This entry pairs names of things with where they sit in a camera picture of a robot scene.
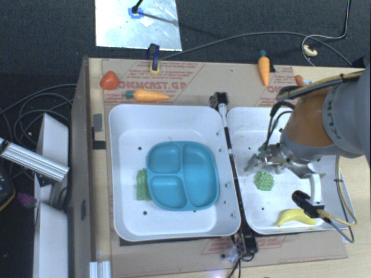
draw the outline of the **black carpet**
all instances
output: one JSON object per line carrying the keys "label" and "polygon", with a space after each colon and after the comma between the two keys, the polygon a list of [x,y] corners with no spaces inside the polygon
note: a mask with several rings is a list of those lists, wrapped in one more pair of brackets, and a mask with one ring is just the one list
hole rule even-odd
{"label": "black carpet", "polygon": [[[243,33],[289,31],[301,34],[341,35],[347,0],[176,0],[183,50]],[[348,35],[325,40],[349,62],[370,59],[371,0],[352,0]],[[7,108],[46,87],[76,83],[83,55],[144,58],[145,50],[95,46],[94,0],[0,0],[0,107]],[[301,54],[303,37],[254,35],[224,42],[172,60],[256,63],[265,49],[274,64],[308,65]],[[311,40],[318,66],[347,67],[337,54]],[[167,56],[171,52],[161,52]],[[73,97],[72,89],[60,94]],[[53,98],[41,98],[34,107],[52,107]],[[6,112],[13,126],[20,106]],[[37,137],[37,126],[32,130]],[[0,137],[11,139],[1,117]],[[18,175],[14,167],[12,175]],[[14,177],[17,191],[33,193],[24,175]],[[33,211],[14,200],[0,212],[0,277],[31,277]]]}

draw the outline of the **white tray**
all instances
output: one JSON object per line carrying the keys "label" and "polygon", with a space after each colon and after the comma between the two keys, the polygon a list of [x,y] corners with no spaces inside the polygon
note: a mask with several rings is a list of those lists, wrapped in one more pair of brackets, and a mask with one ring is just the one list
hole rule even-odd
{"label": "white tray", "polygon": [[[224,127],[209,107],[119,105],[109,117],[114,224],[128,241],[229,236],[240,224]],[[157,143],[194,141],[214,155],[219,175],[217,202],[207,209],[169,211],[153,201],[136,200],[136,174]]]}
{"label": "white tray", "polygon": [[[254,174],[245,176],[244,169],[248,160],[254,153],[258,153],[257,149],[266,139],[270,110],[270,108],[233,108],[227,115],[235,165],[248,224],[254,231],[262,235],[333,229],[332,226],[320,219],[317,220],[314,226],[298,221],[286,222],[280,227],[275,226],[279,214],[283,210],[298,208],[291,198],[294,191],[301,190],[308,195],[311,194],[308,179],[299,179],[290,170],[286,169],[280,175],[274,174],[274,186],[271,191],[261,191],[254,184]],[[270,144],[279,142],[281,134],[278,130],[285,127],[288,118],[289,114],[282,115],[270,139]],[[315,162],[310,164],[310,166],[316,173],[326,174],[321,179],[325,210],[343,218],[343,211],[334,182],[335,157],[322,157],[320,162]],[[345,186],[344,193],[348,203],[350,203]],[[338,225],[341,229],[347,228],[345,225]]]}

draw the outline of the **yellow banana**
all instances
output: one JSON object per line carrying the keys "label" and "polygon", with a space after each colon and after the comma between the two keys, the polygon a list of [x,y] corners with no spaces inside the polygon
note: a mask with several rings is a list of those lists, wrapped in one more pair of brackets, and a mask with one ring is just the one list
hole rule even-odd
{"label": "yellow banana", "polygon": [[281,226],[284,222],[288,222],[291,220],[297,220],[300,222],[303,222],[307,225],[315,225],[315,219],[310,218],[307,214],[304,213],[303,209],[287,209],[279,218],[278,222],[276,223],[276,226]]}

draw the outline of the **blue bowl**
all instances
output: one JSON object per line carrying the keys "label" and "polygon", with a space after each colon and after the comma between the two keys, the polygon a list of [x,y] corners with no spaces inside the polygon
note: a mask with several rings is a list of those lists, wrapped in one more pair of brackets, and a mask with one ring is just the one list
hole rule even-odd
{"label": "blue bowl", "polygon": [[168,210],[205,209],[219,197],[214,156],[196,142],[171,141],[153,146],[147,155],[147,180],[152,200]]}

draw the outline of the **silver metal sheet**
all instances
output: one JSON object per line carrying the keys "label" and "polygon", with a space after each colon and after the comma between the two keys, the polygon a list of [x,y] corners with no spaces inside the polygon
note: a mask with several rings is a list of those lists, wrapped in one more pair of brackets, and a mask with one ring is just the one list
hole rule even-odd
{"label": "silver metal sheet", "polygon": [[181,50],[175,0],[144,0],[138,14],[131,8],[138,0],[95,0],[96,45],[161,50]]}

